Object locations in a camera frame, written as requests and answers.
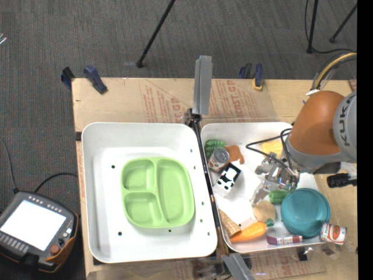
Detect brown cardboard board red print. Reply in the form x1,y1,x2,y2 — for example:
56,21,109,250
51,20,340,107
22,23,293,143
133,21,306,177
71,77,357,280

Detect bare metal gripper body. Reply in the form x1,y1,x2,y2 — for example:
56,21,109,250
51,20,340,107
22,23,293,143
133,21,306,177
263,152,301,192

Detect white plastic tray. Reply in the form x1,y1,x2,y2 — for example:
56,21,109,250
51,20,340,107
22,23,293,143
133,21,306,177
200,121,328,254
81,122,219,264

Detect black cylinder on white bracket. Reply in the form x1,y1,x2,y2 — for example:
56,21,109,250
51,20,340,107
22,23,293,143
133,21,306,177
326,161,357,189

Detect brown biscuit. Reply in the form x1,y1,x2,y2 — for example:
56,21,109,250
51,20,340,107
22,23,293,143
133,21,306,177
224,145,245,165

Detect green pea pods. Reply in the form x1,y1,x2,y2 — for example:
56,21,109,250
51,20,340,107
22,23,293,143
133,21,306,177
204,139,227,158

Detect tan waffle cone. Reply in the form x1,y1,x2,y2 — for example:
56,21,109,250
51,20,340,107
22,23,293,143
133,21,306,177
218,208,242,239

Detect teal bowl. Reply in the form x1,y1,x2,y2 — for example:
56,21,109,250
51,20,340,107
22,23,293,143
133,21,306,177
280,187,331,239

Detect black block with thin wires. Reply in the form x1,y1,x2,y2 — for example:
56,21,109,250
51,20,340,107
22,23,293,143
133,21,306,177
183,107,202,127

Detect yellow toy corn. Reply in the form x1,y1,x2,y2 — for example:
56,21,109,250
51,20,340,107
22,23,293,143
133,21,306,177
260,139,284,159

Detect white flat piece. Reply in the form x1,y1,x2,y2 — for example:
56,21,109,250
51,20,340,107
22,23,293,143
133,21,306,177
239,217,258,230

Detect orange carrot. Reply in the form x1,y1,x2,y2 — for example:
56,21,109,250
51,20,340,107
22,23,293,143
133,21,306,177
230,218,275,244

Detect green toy pepper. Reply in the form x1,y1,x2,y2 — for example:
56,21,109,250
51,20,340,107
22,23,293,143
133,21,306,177
268,189,291,205

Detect white and orange can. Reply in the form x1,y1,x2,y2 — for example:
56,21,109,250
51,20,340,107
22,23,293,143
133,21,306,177
319,222,348,246
207,147,230,173

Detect tan round cookie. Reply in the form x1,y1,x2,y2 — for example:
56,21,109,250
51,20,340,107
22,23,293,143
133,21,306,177
252,199,277,223

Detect black and white carton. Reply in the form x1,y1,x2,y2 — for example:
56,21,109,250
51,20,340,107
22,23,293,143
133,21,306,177
212,162,242,197

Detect green divided plate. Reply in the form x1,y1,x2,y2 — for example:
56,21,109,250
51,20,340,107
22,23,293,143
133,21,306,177
120,156,196,229

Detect thin black rod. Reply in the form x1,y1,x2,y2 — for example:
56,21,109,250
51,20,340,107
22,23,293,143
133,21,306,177
192,120,230,258

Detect purple and white carton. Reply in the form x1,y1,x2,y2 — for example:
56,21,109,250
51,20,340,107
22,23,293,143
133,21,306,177
266,234,304,246

